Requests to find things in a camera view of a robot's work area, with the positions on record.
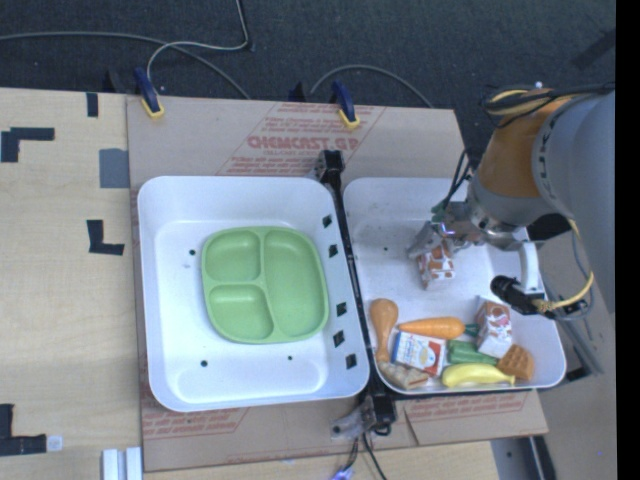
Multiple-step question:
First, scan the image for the brown waffle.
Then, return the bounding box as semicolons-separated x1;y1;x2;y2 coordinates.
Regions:
495;343;536;382

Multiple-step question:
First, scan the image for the black cylinder on white bracket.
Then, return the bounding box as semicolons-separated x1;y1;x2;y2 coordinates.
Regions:
489;240;547;317

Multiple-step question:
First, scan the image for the white plastic tray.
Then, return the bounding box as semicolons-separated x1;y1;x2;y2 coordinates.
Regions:
342;176;568;396
136;174;372;414

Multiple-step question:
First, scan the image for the brown cardboard board red print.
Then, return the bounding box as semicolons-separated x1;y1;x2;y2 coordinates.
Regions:
125;94;550;473

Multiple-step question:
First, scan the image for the yellow banana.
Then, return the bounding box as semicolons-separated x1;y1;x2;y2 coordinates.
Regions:
440;362;517;389

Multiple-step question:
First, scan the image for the thin black rod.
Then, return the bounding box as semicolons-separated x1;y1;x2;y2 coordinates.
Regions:
327;167;384;400

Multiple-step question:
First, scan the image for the white and red carton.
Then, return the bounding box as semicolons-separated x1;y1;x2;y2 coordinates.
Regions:
390;330;448;379

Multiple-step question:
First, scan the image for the white carton with orange print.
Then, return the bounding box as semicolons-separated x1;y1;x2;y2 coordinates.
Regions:
474;296;515;360

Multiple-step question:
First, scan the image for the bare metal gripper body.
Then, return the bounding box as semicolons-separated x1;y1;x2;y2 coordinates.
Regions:
430;200;532;253

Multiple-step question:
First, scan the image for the orange and white patterned carton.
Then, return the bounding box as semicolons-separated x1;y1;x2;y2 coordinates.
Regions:
416;239;457;290

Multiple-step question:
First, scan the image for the orange carrot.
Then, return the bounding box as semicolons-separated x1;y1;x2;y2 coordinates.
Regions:
397;316;481;341

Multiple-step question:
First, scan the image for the green pea pod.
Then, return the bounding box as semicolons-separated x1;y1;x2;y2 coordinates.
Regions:
445;338;500;368

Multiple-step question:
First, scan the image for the green divided plate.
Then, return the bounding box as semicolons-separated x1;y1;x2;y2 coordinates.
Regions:
200;225;331;346

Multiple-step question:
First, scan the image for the brown chicken drumstick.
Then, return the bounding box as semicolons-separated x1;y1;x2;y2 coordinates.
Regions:
369;297;400;365

